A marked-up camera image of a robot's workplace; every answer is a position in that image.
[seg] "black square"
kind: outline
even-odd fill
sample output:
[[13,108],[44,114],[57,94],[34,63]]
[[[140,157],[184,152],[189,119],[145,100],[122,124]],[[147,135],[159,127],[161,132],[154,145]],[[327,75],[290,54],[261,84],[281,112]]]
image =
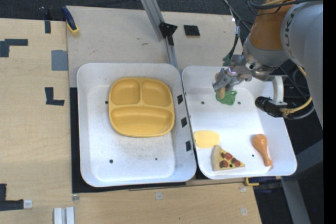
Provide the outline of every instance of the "black square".
[[200,31],[196,25],[184,25],[184,32],[186,36],[200,36]]
[[177,103],[178,104],[181,104],[183,102],[183,96],[180,94],[178,97],[177,97]]
[[186,151],[191,150],[191,142],[190,141],[185,142],[185,150]]
[[187,125],[187,118],[181,119],[182,128]]

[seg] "yellow plate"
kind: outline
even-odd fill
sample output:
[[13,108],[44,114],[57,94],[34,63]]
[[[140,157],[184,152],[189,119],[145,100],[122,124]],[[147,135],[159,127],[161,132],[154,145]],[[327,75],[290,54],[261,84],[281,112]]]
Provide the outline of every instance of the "yellow plate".
[[113,128],[122,135],[164,135],[171,131],[175,121],[171,91],[156,79],[119,79],[110,89],[109,117]]

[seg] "white tray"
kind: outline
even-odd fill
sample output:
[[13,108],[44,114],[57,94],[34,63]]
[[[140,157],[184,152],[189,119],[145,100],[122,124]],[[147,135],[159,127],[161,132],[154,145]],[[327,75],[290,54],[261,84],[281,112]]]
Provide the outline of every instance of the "white tray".
[[[110,87],[124,77],[148,77],[166,83],[172,92],[175,124],[171,132],[150,138],[118,134],[108,114]],[[161,63],[88,63],[77,73],[80,170],[94,187],[185,182],[196,172],[190,126],[180,72]]]
[[[190,115],[191,129],[215,131],[220,146],[245,163],[246,167],[214,172],[211,167],[212,148],[196,146],[197,161],[202,173],[210,179],[256,176],[287,176],[297,168],[296,157],[283,118],[273,118],[255,106],[259,96],[273,97],[271,82],[253,78],[234,87],[233,105],[216,100],[212,84],[221,67],[191,66],[182,72],[182,81]],[[253,147],[253,135],[263,133],[268,139],[268,155],[273,166],[266,167],[260,153]]]

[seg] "toy chicken drumstick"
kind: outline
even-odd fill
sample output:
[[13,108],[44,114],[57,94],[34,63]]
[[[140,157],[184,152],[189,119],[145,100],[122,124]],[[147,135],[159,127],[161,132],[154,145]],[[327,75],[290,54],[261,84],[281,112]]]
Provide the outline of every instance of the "toy chicken drumstick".
[[253,146],[261,153],[264,159],[265,166],[273,164],[267,154],[267,138],[263,134],[257,134],[252,138]]

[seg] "wooden board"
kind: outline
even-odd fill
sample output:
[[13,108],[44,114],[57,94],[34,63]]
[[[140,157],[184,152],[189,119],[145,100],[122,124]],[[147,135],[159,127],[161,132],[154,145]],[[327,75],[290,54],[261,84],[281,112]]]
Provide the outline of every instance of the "wooden board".
[[[33,201],[0,212],[1,224],[52,223],[58,207],[74,207],[81,224],[261,223],[253,189],[242,183],[79,194],[74,202],[68,72],[51,69],[51,51],[67,50],[66,25],[51,22],[46,34],[43,21],[0,19],[0,29],[0,41],[28,39],[0,58],[0,183],[6,200]],[[45,87],[64,105],[46,105]]]

